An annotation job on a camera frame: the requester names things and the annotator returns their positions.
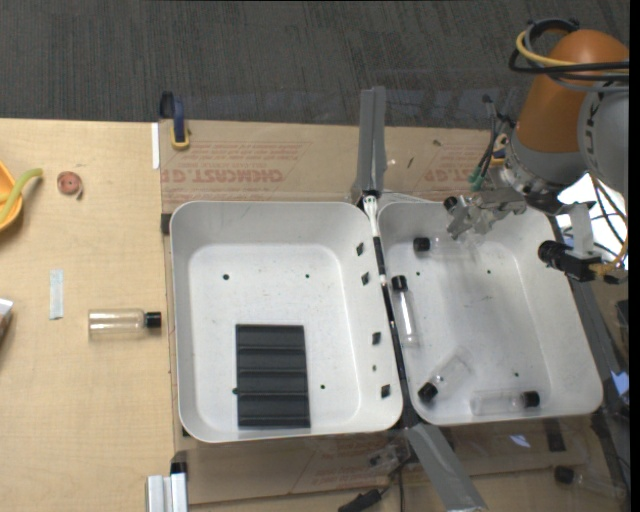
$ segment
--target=white tray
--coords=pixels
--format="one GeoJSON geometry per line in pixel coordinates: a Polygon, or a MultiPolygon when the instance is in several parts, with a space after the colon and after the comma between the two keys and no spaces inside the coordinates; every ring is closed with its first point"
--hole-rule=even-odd
{"type": "Polygon", "coordinates": [[[397,422],[402,396],[364,213],[346,203],[202,201],[178,208],[170,230],[178,404],[189,434],[217,443],[397,422]],[[304,326],[310,428],[237,426],[237,324],[304,326]]]}
{"type": "Polygon", "coordinates": [[[441,203],[391,203],[379,214],[389,277],[403,274],[414,294],[419,348],[403,348],[414,408],[437,425],[586,414],[602,400],[602,385],[569,283],[537,256],[553,239],[534,210],[510,215],[480,237],[453,241],[441,203]],[[416,237],[431,249],[413,250],[416,237]],[[472,373],[444,400],[417,395],[434,368],[456,347],[472,355],[472,373]],[[474,416],[478,390],[536,390],[540,407],[474,416]]]}

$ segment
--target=black clip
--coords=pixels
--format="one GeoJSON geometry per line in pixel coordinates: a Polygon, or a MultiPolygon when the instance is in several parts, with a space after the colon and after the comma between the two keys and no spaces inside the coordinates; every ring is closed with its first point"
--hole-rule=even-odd
{"type": "Polygon", "coordinates": [[[189,130],[184,124],[184,106],[182,100],[172,92],[165,91],[160,99],[160,117],[173,119],[171,128],[171,146],[182,150],[189,147],[189,130]]]}

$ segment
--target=wooden surface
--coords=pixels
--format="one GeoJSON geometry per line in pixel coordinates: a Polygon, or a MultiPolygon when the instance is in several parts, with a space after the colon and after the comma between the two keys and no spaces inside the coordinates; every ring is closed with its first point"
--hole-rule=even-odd
{"type": "Polygon", "coordinates": [[[166,314],[160,182],[148,124],[0,120],[14,177],[42,167],[23,216],[0,233],[0,510],[143,511],[147,475],[173,455],[166,332],[90,342],[89,308],[166,314]],[[75,171],[81,200],[56,177],[75,171]],[[49,271],[64,318],[49,320],[49,271]]]}

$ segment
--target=yellow cable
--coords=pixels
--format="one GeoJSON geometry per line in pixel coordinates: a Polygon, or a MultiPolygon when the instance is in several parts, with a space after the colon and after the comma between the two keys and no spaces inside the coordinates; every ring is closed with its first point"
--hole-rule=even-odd
{"type": "Polygon", "coordinates": [[[605,198],[607,199],[611,207],[622,218],[622,220],[624,221],[624,225],[627,228],[627,234],[625,236],[624,243],[620,248],[620,252],[612,261],[608,263],[594,263],[593,265],[589,265],[589,268],[593,270],[597,275],[604,276],[609,272],[611,272],[612,270],[615,270],[627,254],[627,249],[629,248],[629,225],[628,225],[627,216],[620,210],[620,208],[618,208],[618,206],[613,201],[609,193],[606,191],[602,183],[600,183],[600,181],[597,180],[591,174],[589,175],[589,177],[591,178],[591,183],[593,183],[593,187],[598,189],[605,196],[605,198]]]}
{"type": "Polygon", "coordinates": [[[629,233],[627,232],[627,236],[624,239],[624,243],[622,244],[622,248],[618,255],[612,261],[608,263],[593,263],[589,265],[589,268],[593,270],[597,275],[604,276],[615,270],[618,267],[618,264],[624,259],[627,254],[627,248],[629,247],[629,233]]]}
{"type": "MultiPolygon", "coordinates": [[[[537,53],[530,52],[529,50],[527,50],[527,48],[524,46],[524,43],[523,43],[524,36],[526,35],[526,33],[527,33],[527,31],[524,30],[524,31],[520,32],[520,34],[516,38],[516,48],[518,48],[518,51],[526,59],[532,60],[534,62],[538,62],[540,64],[544,64],[544,65],[547,65],[547,66],[575,66],[576,64],[585,64],[584,62],[579,63],[579,62],[570,62],[570,61],[566,61],[566,60],[551,59],[549,57],[544,57],[542,55],[538,55],[537,53]]],[[[628,69],[620,69],[620,70],[617,70],[616,73],[628,74],[629,70],[628,69]]]]}
{"type": "Polygon", "coordinates": [[[13,207],[13,204],[16,202],[16,199],[20,196],[22,189],[27,184],[31,178],[35,178],[36,176],[42,176],[42,169],[31,169],[30,171],[25,172],[22,176],[20,176],[17,180],[11,192],[7,196],[6,203],[0,210],[0,224],[2,224],[7,216],[9,215],[9,211],[13,207]]]}

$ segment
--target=gray carpet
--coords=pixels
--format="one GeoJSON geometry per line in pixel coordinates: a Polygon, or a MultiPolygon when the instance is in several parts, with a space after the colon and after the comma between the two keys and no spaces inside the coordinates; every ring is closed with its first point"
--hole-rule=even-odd
{"type": "Polygon", "coordinates": [[[357,124],[388,90],[388,125],[487,128],[531,78],[507,67],[531,18],[575,17],[629,44],[630,0],[134,2],[0,0],[0,117],[187,117],[357,124]]]}

